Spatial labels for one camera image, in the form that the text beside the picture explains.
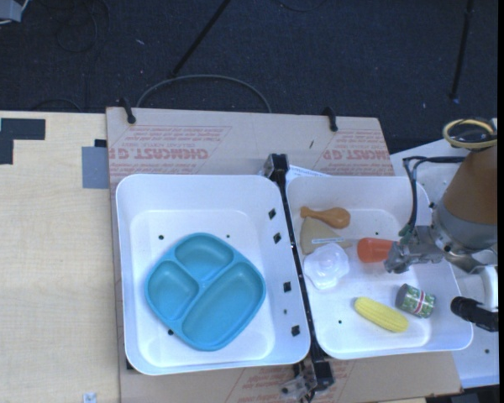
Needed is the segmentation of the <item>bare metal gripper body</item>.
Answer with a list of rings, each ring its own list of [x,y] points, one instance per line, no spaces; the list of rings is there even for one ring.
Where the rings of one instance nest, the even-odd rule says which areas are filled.
[[[401,242],[401,272],[415,264],[437,264],[445,260],[467,274],[485,266],[497,266],[497,245],[481,225],[447,229],[445,226],[416,226]]]

